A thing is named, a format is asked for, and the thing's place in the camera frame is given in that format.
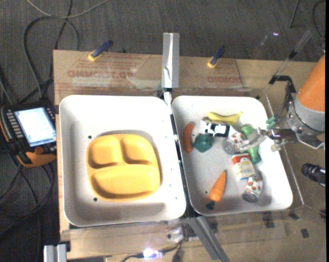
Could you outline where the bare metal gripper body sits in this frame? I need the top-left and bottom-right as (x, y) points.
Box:
(266, 110), (304, 152)

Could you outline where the green bottle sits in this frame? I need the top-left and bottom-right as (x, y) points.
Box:
(240, 123), (262, 165)

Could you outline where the small can with red print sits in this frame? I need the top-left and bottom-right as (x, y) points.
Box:
(241, 175), (264, 203)
(222, 132), (247, 156)

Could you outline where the white and orange carton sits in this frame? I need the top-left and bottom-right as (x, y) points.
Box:
(231, 152), (256, 182)

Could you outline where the black and white carton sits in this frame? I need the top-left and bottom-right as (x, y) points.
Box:
(201, 120), (237, 139)

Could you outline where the yellow banana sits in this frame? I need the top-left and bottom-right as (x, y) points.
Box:
(207, 111), (244, 126)

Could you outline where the green broccoli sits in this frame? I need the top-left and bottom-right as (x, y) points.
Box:
(193, 133), (215, 153)

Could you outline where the orange carrot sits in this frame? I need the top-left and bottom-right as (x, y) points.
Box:
(206, 170), (228, 211)

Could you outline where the white plastic tray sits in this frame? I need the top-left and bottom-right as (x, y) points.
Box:
(171, 95), (294, 217)
(58, 94), (187, 228)

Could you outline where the orange-red sausage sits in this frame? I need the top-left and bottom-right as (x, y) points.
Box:
(183, 121), (195, 154)

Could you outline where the yellow divided plate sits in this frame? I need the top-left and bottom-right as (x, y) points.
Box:
(86, 133), (163, 203)

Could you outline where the brown cardboard board red print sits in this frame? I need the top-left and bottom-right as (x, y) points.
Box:
(52, 49), (326, 259)

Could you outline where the black cylinder on white bracket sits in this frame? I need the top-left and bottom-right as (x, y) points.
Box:
(297, 135), (326, 188)

